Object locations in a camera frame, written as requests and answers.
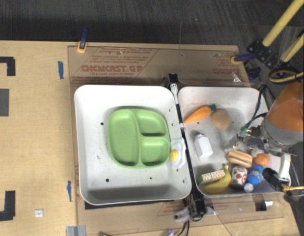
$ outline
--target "table surface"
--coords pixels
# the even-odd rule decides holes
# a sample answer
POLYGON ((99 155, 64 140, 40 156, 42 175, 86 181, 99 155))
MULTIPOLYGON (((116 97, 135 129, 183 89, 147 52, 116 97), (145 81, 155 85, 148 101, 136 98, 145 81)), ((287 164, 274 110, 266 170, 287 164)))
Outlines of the table surface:
MULTIPOLYGON (((16 192, 16 216, 0 222, 0 235, 64 235, 67 226, 79 224, 67 51, 72 45, 77 43, 0 41, 0 56, 16 60, 16 76, 7 76, 6 64, 0 63, 0 89, 9 89, 9 116, 0 117, 0 211, 5 191, 16 192), (35 217, 36 209, 44 216, 35 217)), ((290 205, 283 199, 281 204, 282 218, 194 224, 189 235, 299 235, 290 205)))

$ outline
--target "carrot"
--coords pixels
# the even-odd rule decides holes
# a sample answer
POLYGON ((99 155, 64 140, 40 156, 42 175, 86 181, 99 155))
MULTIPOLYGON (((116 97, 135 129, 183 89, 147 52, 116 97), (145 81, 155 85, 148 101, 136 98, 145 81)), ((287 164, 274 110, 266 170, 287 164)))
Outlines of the carrot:
POLYGON ((204 106, 193 112, 187 119, 185 119, 184 123, 190 123, 192 121, 200 120, 207 118, 211 114, 211 108, 208 106, 204 106))

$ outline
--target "blue bottle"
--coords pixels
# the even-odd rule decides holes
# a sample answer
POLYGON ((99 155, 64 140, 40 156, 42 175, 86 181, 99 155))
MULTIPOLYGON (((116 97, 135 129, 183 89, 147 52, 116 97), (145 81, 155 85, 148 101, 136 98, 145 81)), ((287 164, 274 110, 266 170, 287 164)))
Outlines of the blue bottle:
POLYGON ((263 178, 263 176, 262 176, 263 170, 264 170, 264 167, 262 165, 259 165, 259 164, 253 165, 253 167, 251 168, 251 170, 247 176, 247 181, 244 186, 245 192, 253 191, 254 187, 257 186, 261 182, 261 180, 263 178))

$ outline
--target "banana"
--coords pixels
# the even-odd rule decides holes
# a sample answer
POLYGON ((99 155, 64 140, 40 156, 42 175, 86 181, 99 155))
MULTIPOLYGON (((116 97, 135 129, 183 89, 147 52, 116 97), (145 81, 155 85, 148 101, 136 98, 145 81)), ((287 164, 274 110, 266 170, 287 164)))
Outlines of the banana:
POLYGON ((210 183, 205 186, 205 192, 209 194, 218 194, 224 191, 230 183, 231 174, 228 170, 228 165, 224 165, 225 176, 223 176, 220 180, 210 183))

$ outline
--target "hot dog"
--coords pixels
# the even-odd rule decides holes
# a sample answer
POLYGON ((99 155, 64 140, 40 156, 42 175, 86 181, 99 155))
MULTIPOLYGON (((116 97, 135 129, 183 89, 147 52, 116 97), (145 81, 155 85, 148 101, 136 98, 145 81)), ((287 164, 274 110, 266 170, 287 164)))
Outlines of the hot dog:
POLYGON ((233 150, 228 153, 227 160, 236 165, 250 168, 252 166, 252 156, 240 150, 233 150))

